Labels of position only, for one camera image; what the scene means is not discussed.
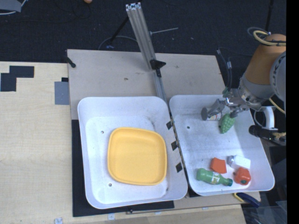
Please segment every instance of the wooden table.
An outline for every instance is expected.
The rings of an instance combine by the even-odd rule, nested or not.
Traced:
[[[246,223],[240,202],[233,195],[192,198],[187,195],[174,201],[174,209],[115,213],[115,220],[109,221],[108,214],[73,217],[71,120],[77,117],[76,102],[91,94],[119,96],[136,86],[134,78],[143,81],[135,96],[152,95],[155,87],[146,78],[146,70],[139,67],[143,63],[140,53],[68,50],[68,56],[77,70],[65,63],[0,62],[0,73],[8,73],[9,66],[34,66],[35,69],[34,78],[17,78],[16,91],[0,92],[0,223],[50,224],[55,219],[58,222],[58,218],[64,224],[195,224],[199,220],[201,223]],[[162,77],[168,99],[175,94],[221,93],[224,84],[214,56],[156,56],[167,63],[162,68]],[[120,66],[127,62],[136,68],[134,72],[128,66]],[[88,80],[97,80],[101,88],[90,89],[90,82],[77,83],[86,80],[84,74],[90,73],[88,68],[95,65],[100,76],[96,72]],[[114,66],[120,67],[116,73]],[[109,77],[112,72],[113,82]],[[69,77],[70,105],[55,104],[54,83],[62,77]],[[250,194],[260,200],[258,192]]]

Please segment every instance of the green bottle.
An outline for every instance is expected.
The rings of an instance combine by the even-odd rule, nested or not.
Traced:
[[[221,174],[199,168],[196,173],[196,179],[210,184],[223,184],[225,186],[233,185],[233,180],[224,178]]]

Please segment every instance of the robotic arm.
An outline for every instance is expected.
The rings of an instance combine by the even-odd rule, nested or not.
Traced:
[[[249,109],[264,112],[266,126],[251,126],[249,132],[261,138],[271,139],[271,132],[277,131],[274,127],[273,107],[263,106],[263,103],[266,100],[271,101],[275,94],[284,102],[285,111],[282,112],[286,113],[286,36],[270,35],[258,30],[254,31],[253,35],[260,45],[240,79],[239,87],[229,90],[226,87],[223,92],[225,100],[217,100],[204,116],[210,118],[221,112],[225,106],[229,107],[231,118]]]

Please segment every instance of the white tray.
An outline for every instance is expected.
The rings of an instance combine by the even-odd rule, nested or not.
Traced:
[[[127,205],[177,200],[188,184],[178,149],[172,150],[173,128],[167,127],[167,104],[158,97],[87,97],[78,104],[86,198],[91,206],[107,209]],[[111,132],[118,127],[155,131],[165,140],[166,178],[157,185],[140,186],[115,181],[107,169],[107,148]]]
[[[202,196],[272,189],[275,180],[263,145],[259,138],[249,133],[249,127],[254,125],[250,111],[239,113],[234,126],[224,134],[219,131],[218,121],[202,120],[201,109],[211,108],[217,98],[224,99],[221,95],[177,95],[170,99],[170,109],[191,188]],[[251,160],[251,181],[248,185],[234,182],[229,187],[196,180],[197,169],[210,170],[214,157],[227,161],[230,155],[240,155]],[[227,173],[223,176],[233,179],[235,170],[228,164],[226,167]]]

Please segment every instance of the yellow plate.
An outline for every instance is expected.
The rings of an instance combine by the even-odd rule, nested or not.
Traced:
[[[165,141],[154,131],[131,127],[113,130],[107,159],[108,171],[118,182],[156,185],[166,176]]]

